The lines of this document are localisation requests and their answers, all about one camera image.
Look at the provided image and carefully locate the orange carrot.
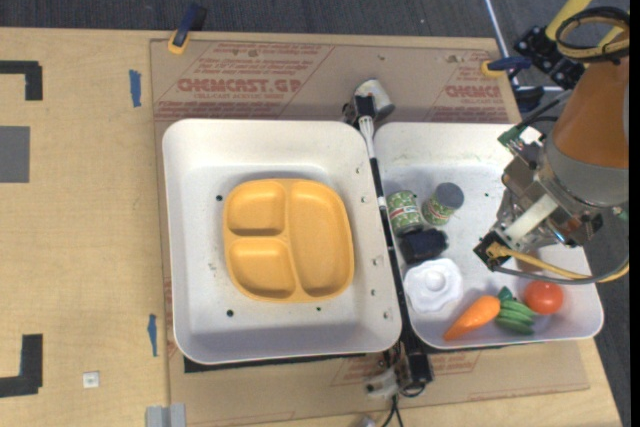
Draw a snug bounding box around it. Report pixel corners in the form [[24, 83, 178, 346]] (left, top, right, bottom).
[[442, 285, 517, 343]]

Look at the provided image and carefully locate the black block with thin wires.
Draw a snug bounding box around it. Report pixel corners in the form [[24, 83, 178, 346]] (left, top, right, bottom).
[[402, 353, 435, 387], [343, 93, 377, 122]]

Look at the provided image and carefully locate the orange divided plate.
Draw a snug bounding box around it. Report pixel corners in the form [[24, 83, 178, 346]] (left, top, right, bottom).
[[221, 178, 357, 304]]

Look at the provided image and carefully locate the white fried egg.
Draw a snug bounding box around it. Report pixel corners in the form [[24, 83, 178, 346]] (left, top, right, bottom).
[[403, 257, 464, 315]]

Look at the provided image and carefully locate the dark blue can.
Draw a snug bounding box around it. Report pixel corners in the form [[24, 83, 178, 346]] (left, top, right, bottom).
[[399, 227, 450, 265]]

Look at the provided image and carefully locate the orange tomato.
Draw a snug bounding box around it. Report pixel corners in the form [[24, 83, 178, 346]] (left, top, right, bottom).
[[522, 279, 565, 316]]

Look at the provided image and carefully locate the thin black and white rod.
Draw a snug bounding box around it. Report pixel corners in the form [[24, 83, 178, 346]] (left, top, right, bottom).
[[357, 114, 417, 347]]

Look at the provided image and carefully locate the green can with red band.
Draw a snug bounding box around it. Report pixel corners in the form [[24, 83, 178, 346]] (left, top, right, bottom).
[[385, 190, 426, 237]]

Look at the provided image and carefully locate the brown cardboard board red print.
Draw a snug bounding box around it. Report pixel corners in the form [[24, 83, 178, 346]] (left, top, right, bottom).
[[149, 37, 592, 412]]

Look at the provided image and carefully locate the green pea pod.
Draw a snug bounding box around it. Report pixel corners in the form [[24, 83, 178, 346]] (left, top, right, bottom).
[[494, 296, 538, 336]]

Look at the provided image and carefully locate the white plastic tray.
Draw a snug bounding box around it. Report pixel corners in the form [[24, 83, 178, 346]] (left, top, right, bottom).
[[371, 120, 606, 351], [161, 118, 404, 365]]

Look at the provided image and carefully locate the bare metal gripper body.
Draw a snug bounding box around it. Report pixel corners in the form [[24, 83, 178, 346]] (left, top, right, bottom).
[[495, 149, 605, 248]]

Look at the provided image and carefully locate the green can with grey lid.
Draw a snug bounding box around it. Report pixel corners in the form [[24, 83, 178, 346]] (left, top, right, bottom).
[[421, 181, 466, 227]]

